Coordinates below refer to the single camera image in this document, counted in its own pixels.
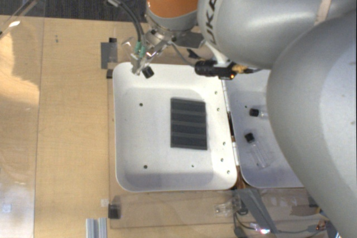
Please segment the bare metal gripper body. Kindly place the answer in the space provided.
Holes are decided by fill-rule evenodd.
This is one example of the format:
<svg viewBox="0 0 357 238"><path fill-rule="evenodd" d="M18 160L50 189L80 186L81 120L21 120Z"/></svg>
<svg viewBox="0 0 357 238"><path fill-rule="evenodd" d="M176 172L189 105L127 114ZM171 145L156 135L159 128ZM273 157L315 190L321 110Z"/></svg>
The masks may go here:
<svg viewBox="0 0 357 238"><path fill-rule="evenodd" d="M175 47L170 35L160 34L156 30L149 30L144 35L144 46L146 57L159 56L166 48Z"/></svg>

